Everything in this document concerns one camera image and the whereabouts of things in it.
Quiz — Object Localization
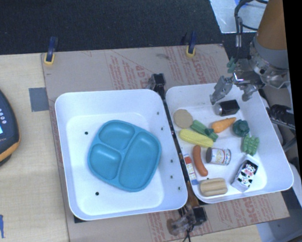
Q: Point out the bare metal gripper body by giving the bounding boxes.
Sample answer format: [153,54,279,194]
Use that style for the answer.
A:
[231,52,291,94]

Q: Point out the black can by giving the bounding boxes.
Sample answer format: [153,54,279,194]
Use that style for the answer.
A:
[213,98,241,118]

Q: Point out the dark green broccoli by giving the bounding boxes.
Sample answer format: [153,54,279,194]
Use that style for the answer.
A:
[231,118,251,139]

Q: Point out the orange carrot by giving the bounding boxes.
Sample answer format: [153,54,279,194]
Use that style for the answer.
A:
[210,116,239,135]

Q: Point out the green toy vegetable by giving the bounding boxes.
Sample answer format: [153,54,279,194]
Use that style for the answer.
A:
[188,117,220,145]

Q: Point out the tan round biscuit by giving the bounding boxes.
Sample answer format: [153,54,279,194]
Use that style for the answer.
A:
[172,107,195,130]

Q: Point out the light green grapes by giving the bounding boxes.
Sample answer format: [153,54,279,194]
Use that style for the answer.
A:
[239,132,262,158]

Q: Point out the yellow corn cob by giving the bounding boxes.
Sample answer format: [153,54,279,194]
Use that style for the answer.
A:
[178,126,215,151]

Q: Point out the thin black and white rod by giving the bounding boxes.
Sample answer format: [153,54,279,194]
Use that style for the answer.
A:
[159,86,197,210]

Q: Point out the white labelled can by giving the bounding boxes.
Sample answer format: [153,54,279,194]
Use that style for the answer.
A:
[204,145,233,168]

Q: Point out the white plastic tray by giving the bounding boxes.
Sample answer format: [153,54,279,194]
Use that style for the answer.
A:
[164,74,297,208]
[53,81,190,224]

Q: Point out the orange sausage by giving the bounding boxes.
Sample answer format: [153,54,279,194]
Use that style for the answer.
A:
[191,143,209,178]

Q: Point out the cow print milk carton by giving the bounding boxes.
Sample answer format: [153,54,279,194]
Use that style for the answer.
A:
[227,153,262,194]

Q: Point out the white and red packet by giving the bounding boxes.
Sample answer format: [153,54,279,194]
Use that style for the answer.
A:
[182,152,200,187]

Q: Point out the tan hot dog bun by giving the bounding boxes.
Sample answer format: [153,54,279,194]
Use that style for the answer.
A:
[198,176,229,198]

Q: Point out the blue divided plate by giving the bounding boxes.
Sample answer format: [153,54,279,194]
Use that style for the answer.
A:
[83,114,167,198]

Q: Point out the brown cardboard board red print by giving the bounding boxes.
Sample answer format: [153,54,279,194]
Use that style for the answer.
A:
[40,28,293,242]

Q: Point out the black block with thin wires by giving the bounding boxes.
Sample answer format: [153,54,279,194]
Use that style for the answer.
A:
[191,206,209,225]
[147,72,168,92]

